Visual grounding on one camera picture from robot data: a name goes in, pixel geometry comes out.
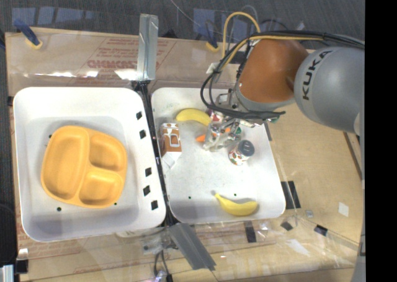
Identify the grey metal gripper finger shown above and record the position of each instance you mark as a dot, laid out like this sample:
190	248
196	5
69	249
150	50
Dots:
210	142
224	142

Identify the yellow divided plate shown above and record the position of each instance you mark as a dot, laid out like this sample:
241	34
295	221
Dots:
83	166

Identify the brown cardboard board red print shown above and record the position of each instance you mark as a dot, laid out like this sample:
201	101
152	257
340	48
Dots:
77	54

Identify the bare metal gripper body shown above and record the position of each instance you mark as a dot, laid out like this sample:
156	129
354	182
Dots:
224	126

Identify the yellow banana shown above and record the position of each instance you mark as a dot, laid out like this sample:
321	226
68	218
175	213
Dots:
192	115
239	207

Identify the white and red printed can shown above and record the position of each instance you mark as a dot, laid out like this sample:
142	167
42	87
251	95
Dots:
217	116

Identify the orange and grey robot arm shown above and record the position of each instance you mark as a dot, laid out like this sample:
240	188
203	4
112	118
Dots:
273	70

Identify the brown and white carton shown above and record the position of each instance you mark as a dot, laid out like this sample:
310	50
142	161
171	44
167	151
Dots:
170	139

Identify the white printed bottle grey cap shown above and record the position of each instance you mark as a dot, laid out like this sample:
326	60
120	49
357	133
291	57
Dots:
240	155

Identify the white plastic tray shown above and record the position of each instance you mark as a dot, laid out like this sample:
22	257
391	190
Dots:
201	175
77	104

